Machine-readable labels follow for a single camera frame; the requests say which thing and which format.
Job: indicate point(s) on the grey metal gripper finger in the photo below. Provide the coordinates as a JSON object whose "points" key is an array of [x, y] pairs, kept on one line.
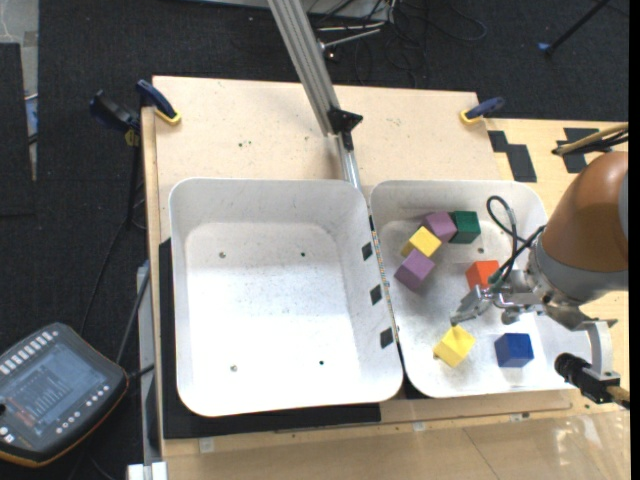
{"points": [[510, 316], [469, 308]]}

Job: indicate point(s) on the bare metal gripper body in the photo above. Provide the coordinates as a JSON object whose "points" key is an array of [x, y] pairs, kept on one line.
{"points": [[522, 295]]}

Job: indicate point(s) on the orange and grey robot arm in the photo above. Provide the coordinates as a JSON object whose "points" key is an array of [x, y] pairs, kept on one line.
{"points": [[585, 218]]}

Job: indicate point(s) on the blue cube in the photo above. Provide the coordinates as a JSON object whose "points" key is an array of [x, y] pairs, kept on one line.
{"points": [[513, 349]]}

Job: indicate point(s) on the orange cube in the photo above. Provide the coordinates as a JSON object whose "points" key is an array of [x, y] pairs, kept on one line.
{"points": [[480, 273]]}

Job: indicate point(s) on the yellow cube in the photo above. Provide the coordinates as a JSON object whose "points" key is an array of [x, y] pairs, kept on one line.
{"points": [[422, 241], [454, 345]]}

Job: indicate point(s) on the white plastic tray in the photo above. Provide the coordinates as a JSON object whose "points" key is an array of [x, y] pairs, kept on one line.
{"points": [[425, 313], [270, 308]]}

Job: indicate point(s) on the large purple cube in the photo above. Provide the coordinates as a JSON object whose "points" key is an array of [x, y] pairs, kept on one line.
{"points": [[414, 270]]}

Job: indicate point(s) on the green cube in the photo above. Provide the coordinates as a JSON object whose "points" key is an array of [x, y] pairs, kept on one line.
{"points": [[466, 225]]}

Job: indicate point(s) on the small purple cube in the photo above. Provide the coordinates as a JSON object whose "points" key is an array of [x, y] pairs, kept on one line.
{"points": [[441, 224]]}

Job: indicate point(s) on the pale wood board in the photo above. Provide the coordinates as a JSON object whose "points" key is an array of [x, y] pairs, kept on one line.
{"points": [[260, 133]]}

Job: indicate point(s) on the black cylinder on white bracket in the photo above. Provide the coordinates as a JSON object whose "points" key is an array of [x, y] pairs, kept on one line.
{"points": [[582, 370]]}

